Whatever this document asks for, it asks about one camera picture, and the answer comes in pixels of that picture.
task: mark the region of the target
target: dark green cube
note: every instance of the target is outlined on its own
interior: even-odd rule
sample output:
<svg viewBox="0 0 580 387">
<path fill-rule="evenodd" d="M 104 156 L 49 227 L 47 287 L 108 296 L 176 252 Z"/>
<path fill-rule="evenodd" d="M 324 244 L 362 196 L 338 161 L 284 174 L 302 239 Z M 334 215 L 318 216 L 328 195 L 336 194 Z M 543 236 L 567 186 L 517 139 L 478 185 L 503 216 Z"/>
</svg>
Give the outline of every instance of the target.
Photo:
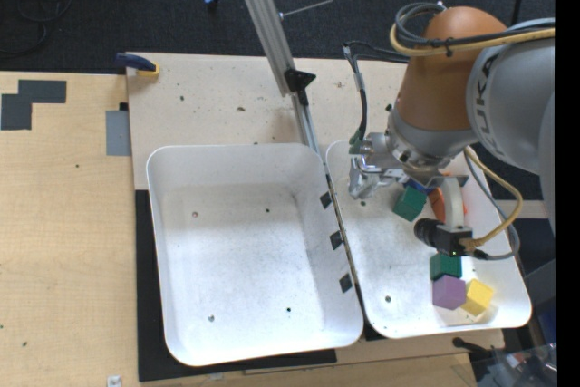
<svg viewBox="0 0 580 387">
<path fill-rule="evenodd" d="M 426 201 L 427 194 L 419 192 L 411 186 L 406 186 L 405 190 L 397 198 L 392 211 L 400 217 L 412 221 L 422 212 Z"/>
<path fill-rule="evenodd" d="M 436 281 L 443 275 L 461 277 L 461 256 L 447 256 L 442 253 L 430 258 L 431 281 Z"/>
</svg>

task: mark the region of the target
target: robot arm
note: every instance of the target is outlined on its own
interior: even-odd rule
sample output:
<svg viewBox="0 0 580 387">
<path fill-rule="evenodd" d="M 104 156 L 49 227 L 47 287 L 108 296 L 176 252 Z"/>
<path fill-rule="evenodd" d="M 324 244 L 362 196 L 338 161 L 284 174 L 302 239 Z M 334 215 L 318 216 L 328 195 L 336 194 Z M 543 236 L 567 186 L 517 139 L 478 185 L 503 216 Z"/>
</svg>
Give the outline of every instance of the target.
<svg viewBox="0 0 580 387">
<path fill-rule="evenodd" d="M 406 31 L 405 19 L 424 13 L 434 16 L 422 35 Z M 442 187 L 446 177 L 440 170 L 480 142 L 498 159 L 540 176 L 555 231 L 554 24 L 546 19 L 506 28 L 466 6 L 402 9 L 391 44 L 411 58 L 386 131 L 351 140 L 351 196 L 368 198 L 381 186 L 406 179 Z M 460 185 L 466 180 L 457 177 Z M 417 223 L 418 237 L 426 226 Z M 439 227 L 453 232 L 463 225 Z"/>
</svg>

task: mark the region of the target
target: yellow cube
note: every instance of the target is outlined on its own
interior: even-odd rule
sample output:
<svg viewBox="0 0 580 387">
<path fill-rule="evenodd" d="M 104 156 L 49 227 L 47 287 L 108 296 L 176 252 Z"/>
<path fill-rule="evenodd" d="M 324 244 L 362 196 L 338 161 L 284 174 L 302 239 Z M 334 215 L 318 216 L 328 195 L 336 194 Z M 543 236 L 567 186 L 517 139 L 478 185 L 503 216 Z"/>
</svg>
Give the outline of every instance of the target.
<svg viewBox="0 0 580 387">
<path fill-rule="evenodd" d="M 471 279 L 466 286 L 465 303 L 461 306 L 468 313 L 477 316 L 482 314 L 489 306 L 493 289 L 477 279 Z"/>
</svg>

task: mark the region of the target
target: black tape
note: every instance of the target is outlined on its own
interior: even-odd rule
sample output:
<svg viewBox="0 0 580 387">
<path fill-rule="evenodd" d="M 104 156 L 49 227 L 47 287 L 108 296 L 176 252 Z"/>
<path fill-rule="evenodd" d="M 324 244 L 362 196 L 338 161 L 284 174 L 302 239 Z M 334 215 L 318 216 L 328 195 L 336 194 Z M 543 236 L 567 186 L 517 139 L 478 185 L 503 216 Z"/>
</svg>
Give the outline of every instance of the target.
<svg viewBox="0 0 580 387">
<path fill-rule="evenodd" d="M 341 231 L 336 231 L 330 236 L 330 243 L 333 244 L 333 250 L 336 250 L 343 243 Z"/>
<path fill-rule="evenodd" d="M 66 103 L 66 81 L 18 81 L 18 94 L 30 103 Z"/>
<path fill-rule="evenodd" d="M 33 105 L 17 93 L 2 95 L 2 114 L 0 115 L 1 131 L 32 129 Z"/>
<path fill-rule="evenodd" d="M 32 129 L 33 103 L 66 103 L 66 81 L 19 80 L 18 93 L 2 95 L 0 131 Z"/>
<path fill-rule="evenodd" d="M 326 192 L 324 195 L 320 197 L 320 201 L 323 204 L 324 209 L 327 209 L 328 206 L 333 203 L 333 198 L 330 195 L 330 192 Z"/>
<path fill-rule="evenodd" d="M 343 294 L 344 294 L 344 292 L 346 292 L 348 289 L 350 289 L 353 286 L 353 281 L 351 280 L 351 275 L 346 273 L 343 277 L 341 277 L 340 283 L 341 283 L 341 288 L 342 288 Z"/>
</svg>

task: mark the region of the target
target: white bin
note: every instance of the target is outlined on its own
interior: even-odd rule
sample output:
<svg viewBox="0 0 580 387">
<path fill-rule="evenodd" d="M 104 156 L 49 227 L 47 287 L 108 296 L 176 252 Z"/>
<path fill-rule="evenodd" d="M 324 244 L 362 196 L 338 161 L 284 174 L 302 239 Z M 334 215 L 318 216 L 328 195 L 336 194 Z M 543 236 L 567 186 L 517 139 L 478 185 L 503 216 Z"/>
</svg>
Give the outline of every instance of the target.
<svg viewBox="0 0 580 387">
<path fill-rule="evenodd" d="M 147 175 L 165 338 L 177 360 L 201 366 L 359 339 L 363 313 L 344 245 L 331 240 L 339 226 L 314 151 L 163 147 Z"/>
<path fill-rule="evenodd" d="M 326 153 L 326 163 L 356 268 L 364 311 L 375 331 L 389 338 L 404 338 L 520 327 L 527 323 L 532 305 L 514 257 L 496 261 L 471 256 L 461 258 L 461 278 L 466 283 L 478 279 L 494 291 L 483 313 L 474 316 L 462 308 L 449 310 L 435 306 L 430 258 L 437 251 L 419 241 L 413 232 L 419 218 L 435 218 L 430 202 L 427 201 L 421 214 L 410 222 L 392 211 L 403 190 L 400 183 L 378 188 L 365 201 L 353 199 L 348 193 L 348 148 L 346 140 L 332 144 Z M 500 224 L 498 211 L 470 175 L 462 154 L 446 170 L 452 175 L 469 175 L 461 189 L 467 208 L 465 225 L 472 227 L 473 237 L 483 237 Z M 475 171 L 484 179 L 479 168 Z M 480 249 L 498 256 L 511 248 L 506 233 L 502 232 Z"/>
</svg>

